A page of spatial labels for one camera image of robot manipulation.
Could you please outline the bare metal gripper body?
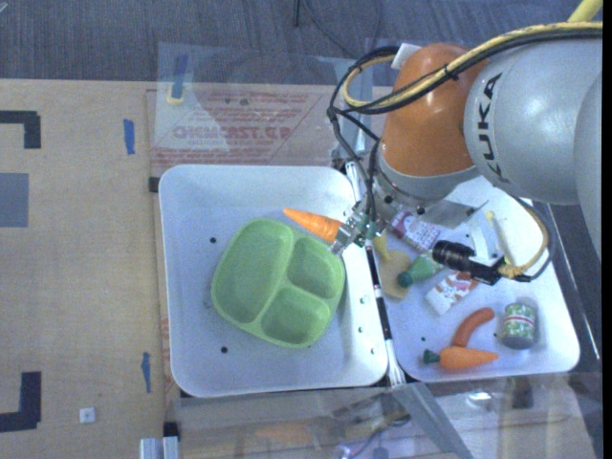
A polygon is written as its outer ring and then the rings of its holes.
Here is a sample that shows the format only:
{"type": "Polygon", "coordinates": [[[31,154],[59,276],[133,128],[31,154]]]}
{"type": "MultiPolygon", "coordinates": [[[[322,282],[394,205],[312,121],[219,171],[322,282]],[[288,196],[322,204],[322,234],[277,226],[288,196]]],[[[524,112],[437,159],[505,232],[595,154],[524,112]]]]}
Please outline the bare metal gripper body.
{"type": "Polygon", "coordinates": [[[402,212],[421,215],[429,208],[426,201],[374,187],[358,186],[355,198],[356,202],[342,224],[342,233],[349,238],[374,238],[402,212]]]}

